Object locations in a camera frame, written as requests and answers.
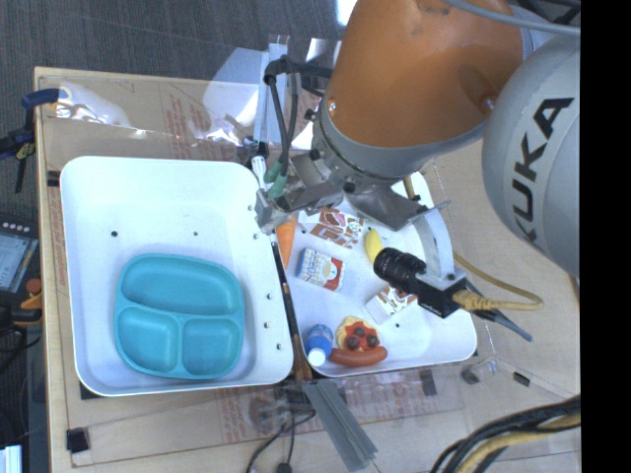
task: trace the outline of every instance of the white tray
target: white tray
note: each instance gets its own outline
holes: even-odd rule
[[[420,173],[413,175],[413,183],[414,190],[420,194],[423,203],[432,207],[430,191]],[[396,184],[393,189],[399,194],[404,194],[402,184]],[[345,202],[337,209],[353,213],[352,208]],[[468,359],[475,352],[477,335],[471,315],[467,311],[457,310],[442,319],[419,305],[409,305],[382,324],[377,324],[372,319],[366,309],[366,302],[387,283],[375,275],[364,250],[363,238],[368,232],[368,227],[379,231],[384,246],[411,252],[424,259],[423,246],[412,226],[393,232],[382,226],[367,223],[359,243],[353,248],[346,248],[310,233],[303,233],[300,227],[296,231],[287,280],[301,336],[306,338],[309,329],[317,323],[326,324],[335,332],[344,318],[352,315],[375,326],[381,344],[388,351],[385,360],[372,366],[349,368],[326,361],[322,366],[313,367],[314,370],[325,376],[338,377],[420,368]],[[296,277],[300,263],[299,254],[305,247],[344,261],[345,274],[342,287],[338,291],[320,288]]]
[[[103,396],[265,385],[287,376],[293,351],[269,238],[256,223],[257,181],[233,163],[81,157],[61,174],[76,370]],[[148,252],[207,259],[244,291],[244,346],[214,380],[138,372],[116,351],[114,293],[131,258]]]

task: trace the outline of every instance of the sausage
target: sausage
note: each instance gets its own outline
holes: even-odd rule
[[[387,357],[386,347],[380,345],[369,351],[332,349],[329,360],[346,367],[366,367],[383,361]]]

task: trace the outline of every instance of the bottle cap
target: bottle cap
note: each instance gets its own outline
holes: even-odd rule
[[[312,366],[321,367],[324,364],[324,361],[326,361],[326,354],[323,349],[314,347],[309,351],[307,358]]]

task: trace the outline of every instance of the teal plate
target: teal plate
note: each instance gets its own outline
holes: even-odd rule
[[[237,364],[244,343],[244,294],[222,265],[143,254],[120,272],[114,305],[118,353],[140,372],[212,379]]]

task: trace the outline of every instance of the orange carrot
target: orange carrot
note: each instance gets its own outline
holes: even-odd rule
[[[296,216],[291,214],[291,219],[276,228],[276,237],[278,238],[278,248],[280,256],[283,260],[283,266],[287,269],[289,258],[292,254],[292,246],[294,245],[294,234],[296,232]]]

